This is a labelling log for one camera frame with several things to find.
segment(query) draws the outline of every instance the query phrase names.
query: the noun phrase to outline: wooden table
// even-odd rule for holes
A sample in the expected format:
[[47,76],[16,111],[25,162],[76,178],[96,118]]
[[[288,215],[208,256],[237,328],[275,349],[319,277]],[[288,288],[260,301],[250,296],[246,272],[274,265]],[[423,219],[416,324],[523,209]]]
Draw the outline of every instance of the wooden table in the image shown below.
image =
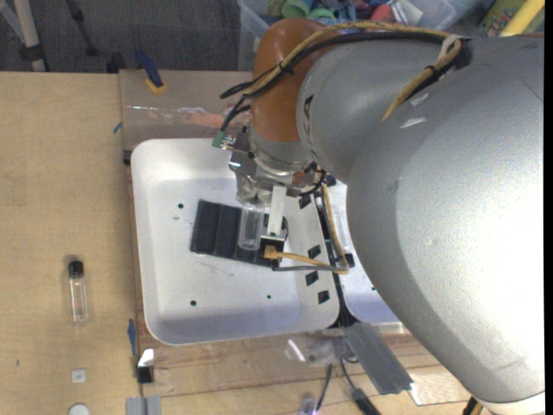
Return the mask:
[[[141,388],[127,334],[136,306],[118,77],[0,73],[0,94],[0,413],[60,415],[81,402],[92,415],[123,414]],[[71,323],[69,255],[83,260],[90,286],[93,319],[82,328]],[[73,383],[75,369],[86,382]],[[292,414],[321,386],[163,398],[162,413]],[[321,413],[358,413],[346,390],[333,379]],[[407,393],[373,401],[383,415],[464,407],[416,407]]]

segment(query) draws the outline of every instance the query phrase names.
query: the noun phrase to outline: yellow cable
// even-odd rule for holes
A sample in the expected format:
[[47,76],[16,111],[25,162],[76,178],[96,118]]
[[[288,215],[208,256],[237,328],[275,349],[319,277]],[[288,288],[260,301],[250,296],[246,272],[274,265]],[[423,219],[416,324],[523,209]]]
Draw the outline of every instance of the yellow cable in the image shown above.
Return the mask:
[[298,54],[301,53],[301,51],[303,51],[303,49],[305,49],[307,46],[309,46],[311,43],[315,42],[319,38],[328,34],[329,32],[334,32],[342,29],[369,29],[369,28],[388,30],[388,31],[397,31],[397,32],[417,32],[417,33],[423,33],[423,34],[431,34],[431,35],[440,36],[444,40],[449,37],[449,33],[438,31],[435,29],[418,28],[416,26],[406,26],[400,23],[371,22],[368,20],[365,20],[363,22],[344,22],[344,23],[337,23],[334,25],[326,26],[325,28],[313,33],[311,36],[309,36],[307,39],[305,39],[299,45],[297,45],[292,50],[292,52],[290,52],[290,54],[288,54],[283,59],[279,67],[275,67],[271,72],[267,73],[262,79],[257,81],[247,91],[245,91],[243,93],[244,97],[247,98],[253,93],[256,93],[257,91],[269,85],[283,71],[283,68],[286,68],[286,66],[288,66],[290,62],[294,60],[294,58],[296,58]]
[[499,36],[522,34],[543,6],[545,0],[526,0]]
[[[440,71],[445,66],[447,66],[451,61],[460,53],[462,50],[463,42],[461,40],[455,40],[452,48],[444,54],[442,57],[440,57],[433,65],[432,67],[436,71]],[[412,81],[410,81],[406,87],[404,87],[399,94],[394,98],[394,100],[391,102],[390,107],[388,107],[388,110],[380,120],[381,122],[385,121],[392,112],[394,112],[405,100],[407,100],[413,91],[417,89],[425,80],[429,79],[433,75],[433,70],[431,68],[425,68],[421,73],[419,73]]]
[[336,273],[344,273],[347,272],[344,269],[336,268],[335,266],[327,265],[326,263],[323,263],[322,261],[319,261],[317,259],[310,259],[309,257],[304,257],[303,255],[300,255],[298,253],[290,253],[290,252],[278,252],[277,249],[274,246],[266,246],[264,257],[266,259],[293,259],[295,261],[301,261],[302,263],[309,263],[310,265],[315,265],[319,267],[326,267],[334,270]]
[[344,250],[342,249],[342,246],[340,244],[340,240],[338,239],[338,233],[336,232],[336,225],[334,224],[334,217],[332,215],[332,208],[330,206],[330,195],[328,194],[328,188],[326,184],[321,185],[321,192],[322,196],[325,200],[325,208],[327,209],[327,217],[328,217],[328,227],[330,230],[330,238],[332,239],[334,243],[334,248],[336,249],[336,252],[338,253],[338,259],[347,266],[347,259],[346,254],[344,253]]

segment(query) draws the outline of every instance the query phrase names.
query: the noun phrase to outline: clear vial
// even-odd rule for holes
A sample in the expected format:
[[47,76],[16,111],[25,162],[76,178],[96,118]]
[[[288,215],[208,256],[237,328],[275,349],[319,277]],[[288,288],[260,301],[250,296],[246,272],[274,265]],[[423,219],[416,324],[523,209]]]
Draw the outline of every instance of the clear vial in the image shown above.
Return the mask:
[[248,202],[242,207],[238,232],[238,246],[246,251],[256,251],[261,246],[261,231],[265,206],[261,201]]
[[71,305],[73,322],[83,323],[90,318],[86,300],[86,277],[82,261],[72,261],[67,266],[69,270],[69,286],[71,288]]

